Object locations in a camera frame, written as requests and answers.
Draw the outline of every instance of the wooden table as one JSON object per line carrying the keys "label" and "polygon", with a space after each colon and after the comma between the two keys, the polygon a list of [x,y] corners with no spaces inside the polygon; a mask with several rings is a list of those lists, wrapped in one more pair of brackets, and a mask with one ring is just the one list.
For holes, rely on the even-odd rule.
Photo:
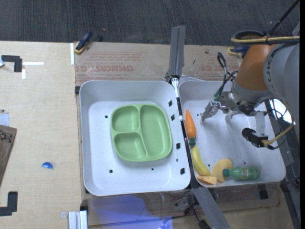
{"label": "wooden table", "polygon": [[[1,55],[17,55],[26,79],[12,63],[0,69],[0,108],[17,129],[0,187],[0,206],[18,192],[17,212],[0,218],[0,228],[67,228],[69,211],[81,203],[75,73],[69,43],[0,42]],[[53,169],[42,168],[51,162]]]}
{"label": "wooden table", "polygon": [[[130,45],[103,45],[112,51],[119,48],[121,52],[126,46]],[[146,57],[150,64],[157,58],[154,53],[162,56],[159,59],[162,63],[168,62],[169,46],[143,47],[136,44],[130,50],[144,52],[140,59],[142,56]],[[209,67],[213,61],[204,55],[215,53],[217,50],[217,47],[186,47],[186,71],[193,72],[195,69],[203,77],[205,72],[210,73]],[[196,52],[201,51],[205,53],[197,57]],[[77,82],[74,65],[71,64],[71,45],[48,42],[0,42],[0,55],[17,55],[23,62],[43,63],[25,65],[25,79],[21,73],[14,72],[12,63],[6,63],[0,68],[0,109],[10,113],[10,126],[17,129],[0,186],[0,207],[7,205],[10,191],[18,192],[17,212],[12,216],[0,217],[0,228],[66,229],[68,212],[79,211],[84,199],[77,97],[74,93]],[[134,71],[139,70],[136,68],[137,64],[131,66]],[[53,164],[53,169],[41,167],[47,161]],[[249,225],[266,229],[292,228],[283,193],[277,189],[273,191],[274,201],[279,202],[272,207],[232,211],[233,203],[230,202],[220,204],[220,208],[225,211],[224,215],[232,228],[247,228]],[[173,220],[173,227],[189,228],[193,225],[194,228],[198,222],[196,218],[190,219],[191,217]],[[104,225],[101,228],[116,228],[116,225]]]}

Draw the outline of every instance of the black cable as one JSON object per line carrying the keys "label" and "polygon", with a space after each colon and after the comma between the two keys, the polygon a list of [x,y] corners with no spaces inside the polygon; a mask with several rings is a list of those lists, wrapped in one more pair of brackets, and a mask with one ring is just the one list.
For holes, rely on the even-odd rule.
{"label": "black cable", "polygon": [[230,75],[229,75],[229,77],[228,78],[226,78],[225,80],[224,80],[224,82],[223,82],[223,84],[219,87],[219,89],[218,89],[218,92],[219,92],[219,95],[223,92],[223,90],[224,90],[224,85],[231,79],[231,78],[234,78],[235,76],[235,74],[237,73],[237,71],[233,71],[232,73],[230,73]]}
{"label": "black cable", "polygon": [[298,4],[300,0],[296,0],[291,7],[287,10],[287,12],[276,22],[274,27],[269,31],[269,35],[272,36],[275,29],[282,23],[282,21],[287,17],[287,15],[294,9],[294,7]]}
{"label": "black cable", "polygon": [[223,81],[223,85],[224,85],[224,82],[225,82],[225,79],[226,79],[226,76],[227,76],[227,63],[226,63],[225,58],[224,58],[224,56],[222,55],[221,52],[219,52],[217,54],[217,60],[220,63],[221,67],[224,69],[224,81]]}
{"label": "black cable", "polygon": [[[284,120],[284,114],[287,112],[287,109],[285,110],[284,113],[281,113],[281,112],[279,112],[278,110],[275,109],[274,99],[272,99],[271,102],[272,102],[273,108],[271,107],[272,112],[268,112],[268,114],[269,114],[269,116],[273,117],[277,121],[278,127],[280,129],[280,133],[281,133],[284,130],[283,130],[282,126],[279,123],[282,122],[282,121],[285,121]],[[269,145],[270,148],[271,149],[277,149],[280,146],[282,146],[285,143],[285,141],[286,141],[286,136],[284,135],[281,138],[282,138],[282,142],[281,143],[279,143],[277,146],[270,146]]]}
{"label": "black cable", "polygon": [[197,220],[200,222],[200,220],[199,220],[199,218],[198,218],[198,216],[197,216],[196,210],[195,210],[195,208],[194,208],[194,205],[192,206],[192,208],[193,208],[193,211],[194,211],[194,215],[196,216]]}
{"label": "black cable", "polygon": [[285,112],[283,113],[283,116],[287,113],[288,109],[285,109]]}

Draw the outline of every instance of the cable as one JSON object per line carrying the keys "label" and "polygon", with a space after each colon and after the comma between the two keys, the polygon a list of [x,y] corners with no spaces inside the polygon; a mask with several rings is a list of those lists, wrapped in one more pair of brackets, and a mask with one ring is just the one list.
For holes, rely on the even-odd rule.
{"label": "cable", "polygon": [[226,63],[225,58],[224,58],[224,56],[222,55],[221,52],[219,52],[217,54],[217,60],[220,63],[221,67],[224,69],[224,81],[223,81],[223,85],[224,85],[226,77],[227,77],[227,63]]}
{"label": "cable", "polygon": [[291,12],[292,9],[298,4],[300,0],[296,0],[291,7],[287,10],[287,12],[276,22],[274,27],[269,31],[269,35],[272,36],[275,29],[282,23],[282,21],[287,17],[287,15]]}
{"label": "cable", "polygon": [[214,94],[214,101],[218,101],[219,100],[219,97],[220,97],[220,94],[223,92],[224,90],[224,85],[231,79],[231,78],[234,78],[235,77],[235,74],[237,73],[237,71],[233,71],[232,73],[230,73],[229,77],[226,78],[224,81],[223,81],[223,84],[218,88],[217,92]]}
{"label": "cable", "polygon": [[193,208],[193,211],[194,211],[194,215],[196,216],[197,220],[200,222],[200,220],[199,220],[199,218],[198,218],[198,216],[197,216],[196,210],[195,210],[195,208],[194,208],[194,205],[192,206],[192,208]]}
{"label": "cable", "polygon": [[283,101],[283,103],[284,103],[286,109],[288,110],[288,112],[289,112],[289,114],[291,116],[291,124],[284,131],[282,131],[279,135],[277,135],[275,138],[273,138],[271,140],[262,140],[262,143],[264,144],[265,147],[269,147],[269,145],[271,143],[273,143],[274,141],[279,139],[281,136],[285,135],[294,126],[294,121],[293,121],[293,118],[292,118],[289,106],[288,106],[288,104],[285,101]]}
{"label": "cable", "polygon": [[[272,99],[272,104],[273,104],[273,107],[274,107],[274,111],[277,111],[277,110],[275,110],[275,102],[274,102],[274,99]],[[284,111],[284,113],[282,114],[282,113],[280,113],[280,115],[281,115],[281,121],[285,121],[284,120],[284,114],[286,113],[288,111],[288,108],[286,108],[285,109],[285,111]],[[291,170],[292,170],[292,172],[293,172],[293,175],[294,175],[294,177],[295,177],[295,179],[294,180],[292,180],[292,181],[297,181],[297,176],[296,176],[296,174],[295,174],[295,170],[294,170],[294,167],[292,166],[292,161],[291,161],[291,158],[289,157],[289,155],[288,155],[288,153],[289,153],[289,151],[287,150],[287,148],[286,148],[286,145],[284,145],[284,149],[286,150],[286,153],[287,153],[287,158],[288,158],[288,161],[289,161],[289,163],[290,163],[290,166],[291,166]]]}
{"label": "cable", "polygon": [[263,37],[263,38],[256,38],[256,39],[241,39],[244,38],[244,31],[239,31],[233,35],[231,41],[237,43],[246,43],[246,44],[280,44],[280,43],[287,43],[287,42],[300,42],[300,36],[283,36],[283,37]]}
{"label": "cable", "polygon": [[[284,115],[281,112],[279,112],[278,110],[276,110],[274,108],[272,109],[272,111],[275,111],[275,114],[273,112],[268,112],[270,117],[273,117],[276,121],[279,121],[279,119],[283,119]],[[278,124],[278,126],[280,129],[280,132],[282,132],[283,131],[282,127],[279,124]],[[286,140],[286,137],[284,136],[283,141],[280,144],[278,144],[277,146],[273,147],[272,149],[277,149],[280,146],[282,146],[285,143],[285,140]]]}

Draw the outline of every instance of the white tape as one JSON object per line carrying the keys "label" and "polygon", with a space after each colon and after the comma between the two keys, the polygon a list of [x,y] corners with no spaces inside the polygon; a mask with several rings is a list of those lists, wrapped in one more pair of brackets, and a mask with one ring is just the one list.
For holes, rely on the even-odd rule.
{"label": "white tape", "polygon": [[74,44],[70,43],[71,65],[74,65]]}
{"label": "white tape", "polygon": [[0,114],[0,125],[10,126],[10,114],[9,113]]}
{"label": "white tape", "polygon": [[5,65],[5,63],[3,62],[3,60],[0,58],[0,66]]}

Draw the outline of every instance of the green divided tray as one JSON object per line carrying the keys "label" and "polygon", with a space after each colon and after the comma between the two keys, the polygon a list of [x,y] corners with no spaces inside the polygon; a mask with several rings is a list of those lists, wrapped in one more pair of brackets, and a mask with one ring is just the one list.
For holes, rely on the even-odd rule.
{"label": "green divided tray", "polygon": [[129,104],[115,109],[111,135],[117,155],[127,161],[162,159],[173,146],[167,116],[155,104]]}

